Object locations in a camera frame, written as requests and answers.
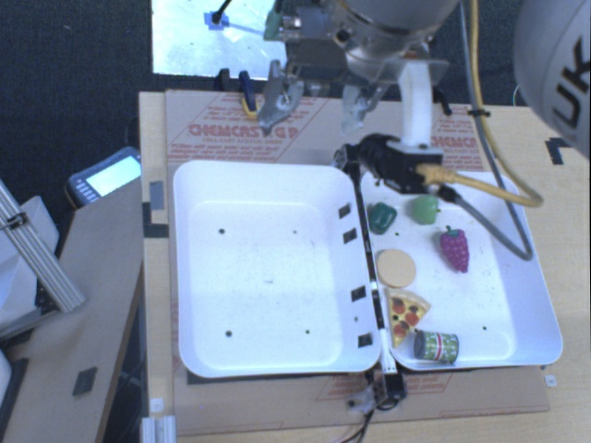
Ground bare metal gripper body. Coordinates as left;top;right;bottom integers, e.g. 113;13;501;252
281;4;436;97

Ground dark green toy pepper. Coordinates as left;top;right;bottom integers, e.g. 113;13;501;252
368;201;399;236

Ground light green toy apple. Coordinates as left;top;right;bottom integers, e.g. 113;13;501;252
411;194;440;225

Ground thin black and white rod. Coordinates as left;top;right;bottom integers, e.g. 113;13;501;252
345;154;399;378

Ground tan round biscuit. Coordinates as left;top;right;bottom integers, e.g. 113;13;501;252
375;248;418;289

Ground white plastic tray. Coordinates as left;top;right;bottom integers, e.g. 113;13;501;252
172;159;382;379
359;168;565;371

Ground purple toy grapes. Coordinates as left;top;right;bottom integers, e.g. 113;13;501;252
439;225;471;274

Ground toy pizza slice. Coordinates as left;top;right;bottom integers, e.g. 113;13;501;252
386;290;433;351

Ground small green and red can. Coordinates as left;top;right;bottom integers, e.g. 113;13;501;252
412;329;460;365

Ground brown cardboard board red print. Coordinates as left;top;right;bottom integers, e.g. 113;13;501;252
163;89;551;437

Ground black block with thin wires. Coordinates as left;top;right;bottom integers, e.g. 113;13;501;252
368;370;408;411
333;142;361;171

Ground black cylinder on white bracket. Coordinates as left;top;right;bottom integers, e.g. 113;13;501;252
335;57;452;197

